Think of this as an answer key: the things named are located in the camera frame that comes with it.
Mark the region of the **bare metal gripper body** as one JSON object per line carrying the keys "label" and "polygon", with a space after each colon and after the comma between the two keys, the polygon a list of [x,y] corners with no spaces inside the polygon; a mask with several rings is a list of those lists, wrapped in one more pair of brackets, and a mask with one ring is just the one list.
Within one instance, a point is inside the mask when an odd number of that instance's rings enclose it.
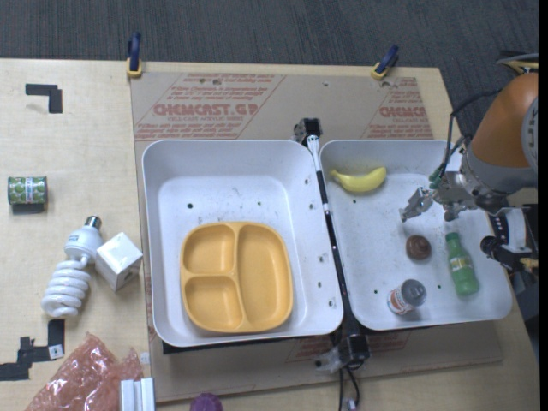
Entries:
{"label": "bare metal gripper body", "polygon": [[432,180],[431,190],[433,199],[441,206],[462,203],[467,210],[480,209],[492,216],[509,206],[506,193],[492,189],[473,175],[460,171],[445,171]]}

